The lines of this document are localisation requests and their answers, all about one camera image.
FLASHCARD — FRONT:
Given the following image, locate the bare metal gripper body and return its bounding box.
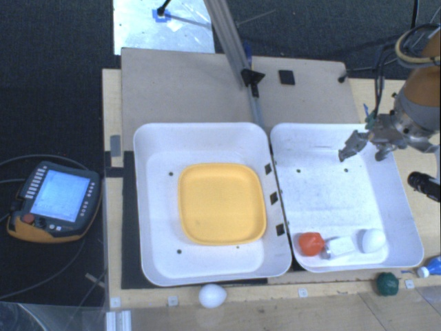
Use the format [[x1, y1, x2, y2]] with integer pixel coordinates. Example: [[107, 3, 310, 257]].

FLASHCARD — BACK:
[[366, 110, 437, 152]]

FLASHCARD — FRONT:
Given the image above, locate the white plastic tray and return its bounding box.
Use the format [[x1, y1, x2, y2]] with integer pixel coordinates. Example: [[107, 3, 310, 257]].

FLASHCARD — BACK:
[[132, 121, 294, 287], [269, 122, 425, 274]]

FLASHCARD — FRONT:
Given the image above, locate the white egg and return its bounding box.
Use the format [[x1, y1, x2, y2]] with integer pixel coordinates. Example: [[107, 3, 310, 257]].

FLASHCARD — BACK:
[[198, 283, 228, 310], [360, 228, 387, 254]]

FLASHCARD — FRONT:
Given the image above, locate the thin black rod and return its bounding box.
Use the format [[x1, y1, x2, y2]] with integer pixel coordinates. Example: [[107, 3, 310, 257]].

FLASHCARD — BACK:
[[268, 142, 294, 253]]

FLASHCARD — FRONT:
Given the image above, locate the black block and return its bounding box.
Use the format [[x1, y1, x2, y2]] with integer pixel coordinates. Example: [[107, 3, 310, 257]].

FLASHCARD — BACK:
[[278, 69, 296, 86]]

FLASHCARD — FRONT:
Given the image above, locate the small white bottle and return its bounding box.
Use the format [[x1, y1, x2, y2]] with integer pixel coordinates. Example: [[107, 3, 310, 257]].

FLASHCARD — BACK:
[[320, 235, 357, 260]]

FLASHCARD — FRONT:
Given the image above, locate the orange-red round toy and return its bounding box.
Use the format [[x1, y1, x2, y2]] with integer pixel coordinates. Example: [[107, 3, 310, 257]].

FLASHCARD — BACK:
[[298, 232, 326, 257]]

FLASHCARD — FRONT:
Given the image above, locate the blue and white bottle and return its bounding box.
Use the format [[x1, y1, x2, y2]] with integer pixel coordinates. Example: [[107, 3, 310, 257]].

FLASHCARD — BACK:
[[416, 255, 441, 279]]

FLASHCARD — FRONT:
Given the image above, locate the dark green toy vegetable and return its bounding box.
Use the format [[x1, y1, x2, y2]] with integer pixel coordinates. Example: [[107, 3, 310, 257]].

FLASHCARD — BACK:
[[376, 271, 400, 297]]

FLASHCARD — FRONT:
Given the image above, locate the yellow plate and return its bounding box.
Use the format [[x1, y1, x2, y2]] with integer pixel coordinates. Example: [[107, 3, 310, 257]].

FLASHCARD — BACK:
[[177, 162, 268, 246]]

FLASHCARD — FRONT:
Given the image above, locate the black cylinder on white bracket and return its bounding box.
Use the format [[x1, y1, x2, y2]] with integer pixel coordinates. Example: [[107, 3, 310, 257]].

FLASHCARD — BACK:
[[407, 143, 441, 203]]

